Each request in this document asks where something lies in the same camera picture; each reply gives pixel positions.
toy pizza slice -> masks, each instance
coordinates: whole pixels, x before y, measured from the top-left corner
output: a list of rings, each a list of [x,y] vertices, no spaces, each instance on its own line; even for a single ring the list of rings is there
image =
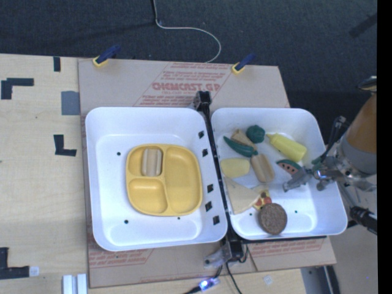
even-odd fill
[[[224,179],[234,214],[243,213],[259,199],[259,194],[253,190],[234,182],[230,178]]]

toy watermelon slice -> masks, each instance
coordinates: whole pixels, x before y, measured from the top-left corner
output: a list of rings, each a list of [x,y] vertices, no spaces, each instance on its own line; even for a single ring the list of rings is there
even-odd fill
[[[299,164],[289,159],[279,160],[276,163],[278,166],[280,166],[283,170],[289,172],[291,175],[301,169],[301,166]]]

yellow toy bottle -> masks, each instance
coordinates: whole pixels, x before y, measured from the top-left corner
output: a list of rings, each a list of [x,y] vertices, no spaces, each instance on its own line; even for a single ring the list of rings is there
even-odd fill
[[[304,145],[281,134],[267,134],[267,137],[271,145],[292,161],[298,162],[306,154],[307,149]]]

white cable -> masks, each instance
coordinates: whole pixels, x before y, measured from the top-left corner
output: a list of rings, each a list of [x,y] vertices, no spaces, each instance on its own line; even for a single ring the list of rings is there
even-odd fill
[[[215,55],[215,57],[213,57],[211,60],[207,61],[206,63],[211,63],[213,62],[220,54],[221,54],[221,50],[222,50],[222,45],[221,42],[219,41],[218,38],[216,38],[213,34],[211,34],[208,31],[205,31],[204,29],[201,28],[195,28],[195,27],[166,27],[163,26],[161,24],[159,24],[158,21],[158,13],[157,13],[157,7],[156,7],[156,3],[155,0],[153,0],[153,5],[154,5],[154,13],[155,13],[155,23],[158,27],[162,28],[162,29],[191,29],[193,31],[199,31],[199,32],[204,32],[205,34],[211,36],[213,39],[215,39],[215,41],[217,42],[218,46],[219,46],[219,50],[217,52],[217,54]]]

brown round toy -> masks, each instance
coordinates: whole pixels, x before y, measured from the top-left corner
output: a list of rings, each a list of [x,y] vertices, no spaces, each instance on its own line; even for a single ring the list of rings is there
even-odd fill
[[[259,211],[258,222],[264,231],[272,235],[277,235],[286,227],[287,213],[281,205],[269,203]]]

